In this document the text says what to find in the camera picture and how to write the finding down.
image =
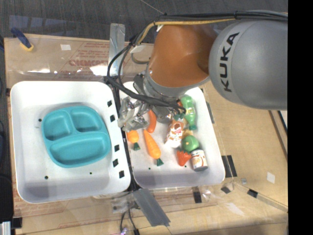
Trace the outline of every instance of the blue plate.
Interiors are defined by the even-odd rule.
[[[42,134],[52,161],[61,167],[78,167],[103,159],[111,150],[107,128],[92,108],[73,106],[48,113]]]

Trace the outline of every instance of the blue clamp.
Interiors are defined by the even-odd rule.
[[[11,32],[14,36],[16,36],[20,40],[20,42],[21,42],[20,45],[21,45],[21,47],[23,47],[23,49],[25,49],[27,51],[33,50],[34,46],[29,42],[27,37],[25,37],[25,35],[20,30],[13,27],[13,28],[11,28]]]

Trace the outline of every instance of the toy can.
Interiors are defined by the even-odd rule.
[[[191,162],[194,168],[194,171],[202,171],[208,168],[204,151],[197,149],[191,152],[192,158]]]

